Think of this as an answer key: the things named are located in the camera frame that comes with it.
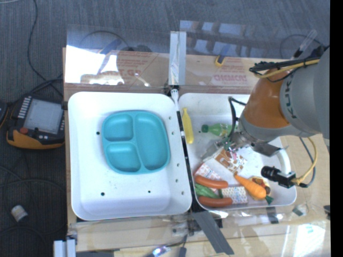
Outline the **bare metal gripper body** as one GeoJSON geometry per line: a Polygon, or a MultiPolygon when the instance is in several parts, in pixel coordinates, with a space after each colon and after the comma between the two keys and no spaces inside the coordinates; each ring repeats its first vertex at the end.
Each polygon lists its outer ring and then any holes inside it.
{"type": "Polygon", "coordinates": [[[257,143],[259,143],[259,140],[252,137],[245,131],[232,132],[221,140],[223,148],[228,151],[237,151],[241,148],[255,145],[257,143]]]}

